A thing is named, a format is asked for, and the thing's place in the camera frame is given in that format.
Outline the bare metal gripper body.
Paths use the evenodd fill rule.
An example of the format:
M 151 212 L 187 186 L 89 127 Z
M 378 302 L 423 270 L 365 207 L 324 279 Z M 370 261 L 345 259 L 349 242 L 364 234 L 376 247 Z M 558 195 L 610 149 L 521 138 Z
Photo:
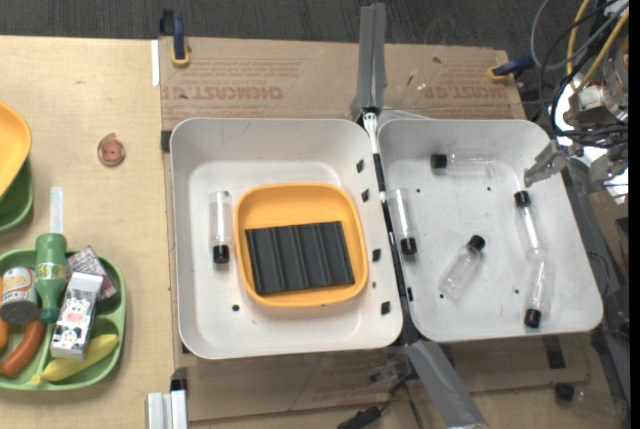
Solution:
M 628 48 L 617 47 L 603 61 L 601 80 L 569 97 L 563 119 L 569 125 L 627 124 Z

